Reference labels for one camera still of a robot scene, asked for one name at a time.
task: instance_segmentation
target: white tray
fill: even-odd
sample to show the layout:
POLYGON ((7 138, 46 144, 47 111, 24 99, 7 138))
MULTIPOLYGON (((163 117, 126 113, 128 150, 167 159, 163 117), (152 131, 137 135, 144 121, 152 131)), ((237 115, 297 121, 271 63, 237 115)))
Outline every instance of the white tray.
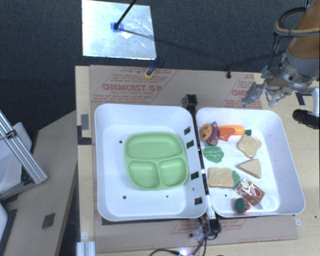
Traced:
POLYGON ((197 141, 190 113, 177 106, 104 104, 94 114, 97 161, 97 205, 110 221, 197 218, 207 207, 197 141), (182 186, 141 190, 127 174, 124 144, 133 134, 169 132, 184 147, 189 175, 182 186))
MULTIPOLYGON (((239 170, 236 166, 247 158, 237 149, 241 136, 233 135, 229 141, 219 140, 217 146, 224 152, 219 163, 208 161, 205 157, 204 167, 208 172, 211 167, 230 168, 241 178, 247 177, 265 192, 270 204, 262 209, 251 206, 246 216, 298 214, 305 208, 305 198, 298 179, 296 168, 287 142, 280 117, 269 110, 202 108, 196 114, 198 128, 204 124, 216 122, 218 126, 240 125, 252 130, 252 136, 262 142, 255 158, 261 163, 261 178, 239 170)), ((201 142, 203 150, 207 145, 201 142)), ((233 202, 240 196, 228 188, 209 188, 211 205, 214 211, 226 218, 243 217, 233 209, 233 202)))

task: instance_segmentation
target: bread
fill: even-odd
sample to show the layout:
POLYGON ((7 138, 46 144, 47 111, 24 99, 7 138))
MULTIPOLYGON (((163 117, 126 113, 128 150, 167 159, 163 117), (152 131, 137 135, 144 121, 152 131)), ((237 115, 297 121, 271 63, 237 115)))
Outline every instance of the bread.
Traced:
POLYGON ((232 189, 235 182, 230 168, 210 168, 208 186, 210 188, 228 188, 232 189))
POLYGON ((237 144, 238 150, 243 152, 248 158, 254 158, 258 149, 261 147, 261 141, 247 134, 243 134, 237 144))
POLYGON ((261 178, 261 164, 257 158, 240 164, 238 168, 255 178, 261 178))

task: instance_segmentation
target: triangular bread slice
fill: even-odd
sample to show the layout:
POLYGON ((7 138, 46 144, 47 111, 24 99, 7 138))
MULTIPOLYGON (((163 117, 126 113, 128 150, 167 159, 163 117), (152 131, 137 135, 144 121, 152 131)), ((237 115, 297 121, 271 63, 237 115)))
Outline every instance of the triangular bread slice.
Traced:
POLYGON ((258 149, 261 147, 261 141, 247 134, 243 134, 241 140, 237 144, 237 148, 243 152, 248 158, 254 158, 258 149))
POLYGON ((261 178, 261 164, 257 158, 241 163, 238 168, 253 177, 261 178))
POLYGON ((210 168, 208 185, 210 188, 232 189, 235 186, 232 170, 230 168, 210 168))

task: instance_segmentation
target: green leaf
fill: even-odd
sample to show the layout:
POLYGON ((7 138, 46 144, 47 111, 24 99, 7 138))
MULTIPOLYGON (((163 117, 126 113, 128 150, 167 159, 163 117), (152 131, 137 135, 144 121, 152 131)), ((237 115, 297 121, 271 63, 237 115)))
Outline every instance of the green leaf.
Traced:
POLYGON ((222 158, 224 157, 224 153, 218 146, 206 146, 203 149, 202 154, 205 156, 206 159, 214 163, 221 162, 222 158))

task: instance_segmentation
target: toy bread slice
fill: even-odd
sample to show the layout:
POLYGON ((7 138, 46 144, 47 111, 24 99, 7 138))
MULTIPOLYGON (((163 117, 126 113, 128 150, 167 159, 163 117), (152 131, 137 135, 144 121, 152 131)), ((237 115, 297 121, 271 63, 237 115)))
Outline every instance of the toy bread slice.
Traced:
POLYGON ((258 149, 261 147, 261 141, 247 134, 243 134, 237 148, 243 152, 248 158, 254 158, 258 149))
POLYGON ((210 188, 232 189, 235 185, 232 170, 230 168, 210 168, 208 185, 210 188))
POLYGON ((252 175, 253 177, 258 179, 261 178, 261 164, 257 158, 240 164, 238 168, 247 174, 252 175))

